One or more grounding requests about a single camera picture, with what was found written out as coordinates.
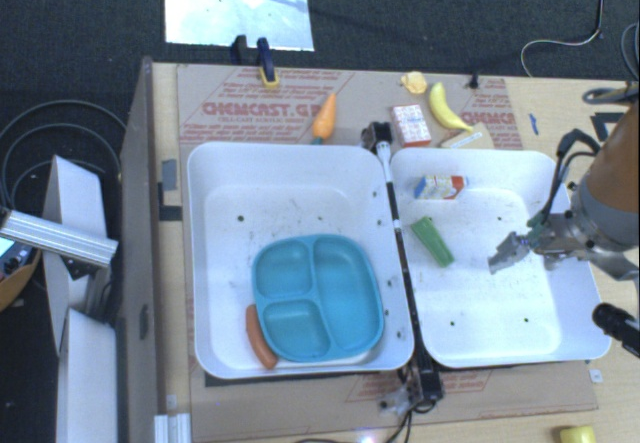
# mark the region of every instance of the red and white box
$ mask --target red and white box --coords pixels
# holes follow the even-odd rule
[[[407,146],[427,146],[431,142],[429,127],[418,104],[397,105],[391,109],[398,141]]]

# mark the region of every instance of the blue bowl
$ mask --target blue bowl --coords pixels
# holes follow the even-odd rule
[[[252,278],[262,332],[282,358],[347,358],[382,336],[378,284],[351,239],[310,235],[274,242],[256,256]]]

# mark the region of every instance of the toy carrot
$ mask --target toy carrot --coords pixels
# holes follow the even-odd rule
[[[333,133],[333,126],[336,122],[336,94],[331,93],[324,104],[320,108],[320,111],[313,120],[313,142],[315,144],[321,144],[325,139],[329,139]]]

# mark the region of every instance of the yellow banana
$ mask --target yellow banana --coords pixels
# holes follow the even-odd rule
[[[447,96],[444,90],[442,82],[437,82],[431,88],[429,93],[429,107],[431,112],[443,127],[446,128],[461,128],[467,132],[473,131],[469,125],[467,125],[460,116],[454,113],[447,105]]]

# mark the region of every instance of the black carpet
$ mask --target black carpet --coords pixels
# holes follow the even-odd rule
[[[145,55],[157,61],[229,63],[220,47],[164,42],[163,0],[0,0],[0,131],[20,112],[59,99],[82,99],[126,119]],[[582,40],[595,27],[598,0],[308,0],[316,51],[276,52],[276,64],[519,76],[520,50],[538,38]],[[639,0],[605,0],[602,39],[579,48],[538,45],[527,54],[535,76],[630,78],[620,53],[623,29],[638,20]],[[28,117],[0,141],[35,125],[74,122],[116,149],[122,134],[102,115],[73,107]],[[34,135],[7,166],[13,186],[53,151],[93,161],[113,186],[109,159],[82,132]],[[24,178],[16,206],[38,213],[46,167]],[[34,284],[25,305],[0,313],[0,441],[52,441],[56,358],[44,293]]]

